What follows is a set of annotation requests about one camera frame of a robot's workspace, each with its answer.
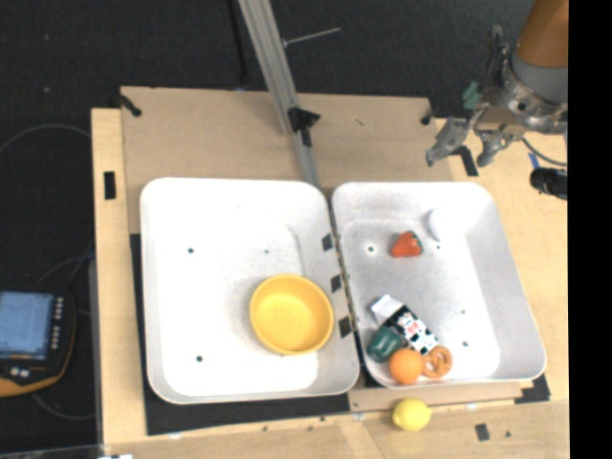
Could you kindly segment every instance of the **dark green object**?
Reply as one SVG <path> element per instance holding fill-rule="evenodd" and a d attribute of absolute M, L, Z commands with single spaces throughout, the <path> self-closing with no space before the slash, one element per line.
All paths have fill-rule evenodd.
<path fill-rule="evenodd" d="M 391 355 L 402 348 L 404 339 L 388 326 L 382 326 L 367 346 L 368 355 L 376 362 L 387 362 Z"/>

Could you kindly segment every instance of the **yellow bowl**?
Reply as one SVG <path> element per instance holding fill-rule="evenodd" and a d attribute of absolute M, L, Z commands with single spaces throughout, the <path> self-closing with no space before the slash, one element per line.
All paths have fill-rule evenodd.
<path fill-rule="evenodd" d="M 294 274 L 264 280 L 251 297 L 250 316 L 259 341 L 286 356 L 318 350 L 334 329 L 327 295 L 311 280 Z"/>

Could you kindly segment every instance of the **toy donut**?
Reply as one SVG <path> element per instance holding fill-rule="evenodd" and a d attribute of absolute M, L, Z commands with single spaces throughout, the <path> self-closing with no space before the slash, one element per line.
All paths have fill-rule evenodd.
<path fill-rule="evenodd" d="M 423 357 L 423 375 L 440 379 L 447 374 L 452 367 L 452 355 L 447 347 L 437 345 Z"/>

